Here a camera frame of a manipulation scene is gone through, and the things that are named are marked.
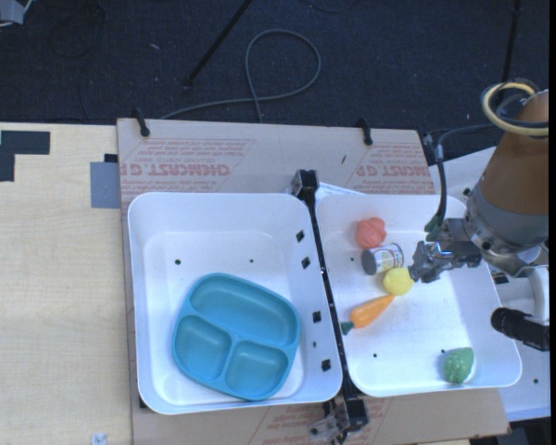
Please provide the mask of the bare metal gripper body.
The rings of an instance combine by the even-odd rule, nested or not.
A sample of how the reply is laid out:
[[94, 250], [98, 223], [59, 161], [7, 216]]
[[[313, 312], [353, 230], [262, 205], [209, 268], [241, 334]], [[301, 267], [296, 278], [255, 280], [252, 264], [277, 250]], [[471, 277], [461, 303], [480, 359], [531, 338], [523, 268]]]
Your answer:
[[550, 266], [545, 240], [522, 241], [511, 224], [509, 230], [485, 221], [463, 217], [446, 219], [438, 234], [438, 250], [466, 263], [475, 259], [508, 276], [528, 276], [537, 268]]

